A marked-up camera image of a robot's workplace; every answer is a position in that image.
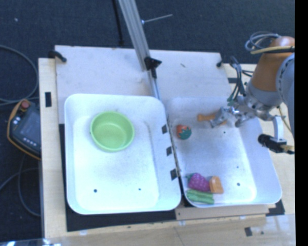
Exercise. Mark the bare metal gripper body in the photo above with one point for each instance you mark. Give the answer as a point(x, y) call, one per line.
point(256, 107)

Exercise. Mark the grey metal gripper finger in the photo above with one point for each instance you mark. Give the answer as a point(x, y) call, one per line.
point(240, 121)
point(220, 117)

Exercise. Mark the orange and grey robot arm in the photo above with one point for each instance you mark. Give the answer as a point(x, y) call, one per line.
point(269, 68)

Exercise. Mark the orange carrot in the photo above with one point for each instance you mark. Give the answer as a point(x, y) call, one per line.
point(206, 117)

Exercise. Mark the white plastic tray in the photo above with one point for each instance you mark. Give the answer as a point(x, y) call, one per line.
point(118, 173)
point(215, 152)

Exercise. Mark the orange and green toy fruit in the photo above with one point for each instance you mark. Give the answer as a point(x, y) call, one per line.
point(183, 132)

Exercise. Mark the orange bread slice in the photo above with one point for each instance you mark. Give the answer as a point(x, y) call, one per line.
point(216, 185)

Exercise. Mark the thin black and white rod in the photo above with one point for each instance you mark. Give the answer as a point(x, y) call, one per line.
point(157, 87)

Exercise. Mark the purple grapes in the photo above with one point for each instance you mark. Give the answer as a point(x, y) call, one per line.
point(198, 183)

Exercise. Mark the green pea pod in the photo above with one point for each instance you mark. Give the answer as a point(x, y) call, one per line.
point(200, 197)

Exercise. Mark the green bowl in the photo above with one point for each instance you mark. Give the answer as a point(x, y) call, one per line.
point(112, 132)

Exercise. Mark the pale wood board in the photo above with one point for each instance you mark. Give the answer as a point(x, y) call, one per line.
point(49, 178)

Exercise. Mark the black cylinder on white bracket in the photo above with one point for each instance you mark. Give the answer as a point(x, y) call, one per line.
point(272, 141)

